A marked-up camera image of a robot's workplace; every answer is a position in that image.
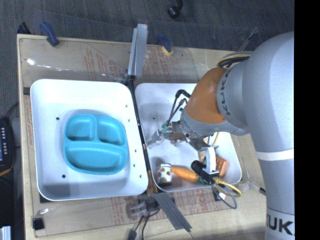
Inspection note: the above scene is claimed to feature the black block with thin wires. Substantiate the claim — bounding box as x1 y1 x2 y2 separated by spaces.
138 195 161 212

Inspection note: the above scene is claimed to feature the white plastic tray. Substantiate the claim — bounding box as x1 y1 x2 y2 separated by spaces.
134 82 243 193
29 78 149 202

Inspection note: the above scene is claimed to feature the orange brown biscuit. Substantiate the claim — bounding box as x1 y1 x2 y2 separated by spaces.
214 154 229 179

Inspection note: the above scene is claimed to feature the blue divided plate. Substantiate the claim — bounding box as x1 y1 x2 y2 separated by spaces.
62 113 130 176

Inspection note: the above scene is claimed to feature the black cylinder on white bracket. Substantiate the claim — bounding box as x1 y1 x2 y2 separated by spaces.
190 145 220 185

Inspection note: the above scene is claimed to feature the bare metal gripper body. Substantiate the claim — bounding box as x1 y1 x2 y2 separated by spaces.
163 120 191 146

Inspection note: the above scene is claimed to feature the white can with orange print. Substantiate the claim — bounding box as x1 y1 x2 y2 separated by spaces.
155 162 174 187

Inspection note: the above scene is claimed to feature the orange carrot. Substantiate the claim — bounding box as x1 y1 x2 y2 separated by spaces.
170 165 213 186

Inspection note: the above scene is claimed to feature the brown cardboard board red print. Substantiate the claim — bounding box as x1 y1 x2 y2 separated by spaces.
19 37 251 238

